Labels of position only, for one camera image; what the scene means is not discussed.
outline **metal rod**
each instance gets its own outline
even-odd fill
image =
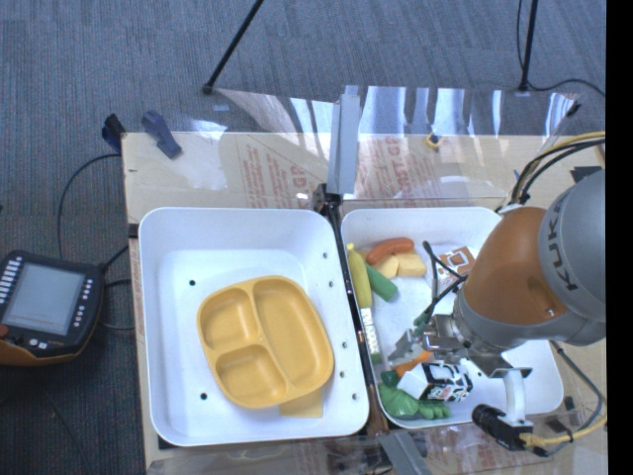
[[[538,0],[532,0],[532,8],[530,9],[530,21],[527,28],[527,40],[525,43],[525,59],[523,60],[523,74],[521,82],[518,85],[520,91],[527,91],[527,73],[530,68],[530,57],[532,55],[532,40],[534,38],[534,25],[536,24],[536,9],[538,8]]]
[[[264,0],[256,0],[255,3],[253,4],[252,8],[250,9],[250,12],[246,16],[246,19],[241,24],[241,27],[239,27],[239,30],[235,34],[235,37],[233,37],[233,40],[228,46],[228,49],[226,50],[225,55],[220,60],[220,63],[218,63],[216,70],[214,70],[214,73],[211,75],[211,78],[209,79],[209,81],[207,81],[205,85],[202,87],[202,91],[205,93],[205,95],[210,95],[213,92],[214,84],[216,84],[216,79],[218,79],[218,77],[222,73],[223,69],[225,68],[226,63],[228,62],[231,55],[233,54],[233,50],[237,47],[237,44],[239,44],[241,37],[244,35],[246,30],[248,29],[250,22],[253,20],[253,18],[255,17],[255,14],[257,14],[257,11],[259,10],[259,8],[261,7],[263,3],[264,3]]]

